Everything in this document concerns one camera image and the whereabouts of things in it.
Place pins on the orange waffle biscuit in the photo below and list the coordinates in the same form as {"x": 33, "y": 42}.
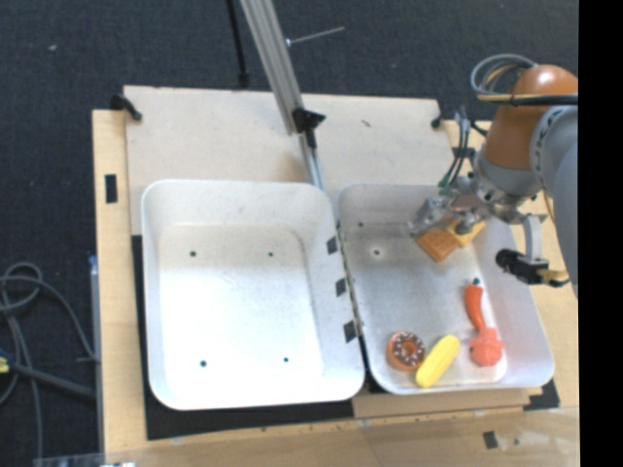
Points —
{"x": 438, "y": 247}

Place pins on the yellow bread slice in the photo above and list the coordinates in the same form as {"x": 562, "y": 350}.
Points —
{"x": 471, "y": 236}

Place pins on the black cylinder on white bracket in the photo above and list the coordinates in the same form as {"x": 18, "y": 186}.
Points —
{"x": 518, "y": 263}

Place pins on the brown doughnut with sprinkles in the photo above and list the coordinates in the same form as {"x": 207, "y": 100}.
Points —
{"x": 405, "y": 351}

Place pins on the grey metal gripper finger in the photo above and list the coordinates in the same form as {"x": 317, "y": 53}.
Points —
{"x": 430, "y": 214}
{"x": 467, "y": 223}

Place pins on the orange carrot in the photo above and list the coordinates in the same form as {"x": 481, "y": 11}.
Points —
{"x": 474, "y": 307}

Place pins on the pale wood board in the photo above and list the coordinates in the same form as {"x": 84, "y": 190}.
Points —
{"x": 219, "y": 134}

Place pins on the white plastic tray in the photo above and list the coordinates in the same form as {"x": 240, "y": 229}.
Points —
{"x": 414, "y": 299}
{"x": 243, "y": 304}

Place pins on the yellow banana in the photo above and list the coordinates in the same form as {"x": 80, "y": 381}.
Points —
{"x": 438, "y": 362}

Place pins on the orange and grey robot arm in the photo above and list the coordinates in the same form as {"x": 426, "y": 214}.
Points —
{"x": 516, "y": 124}

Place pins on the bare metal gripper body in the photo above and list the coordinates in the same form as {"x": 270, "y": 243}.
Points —
{"x": 501, "y": 204}

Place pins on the salmon pink toy food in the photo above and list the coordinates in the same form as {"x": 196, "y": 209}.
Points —
{"x": 487, "y": 348}

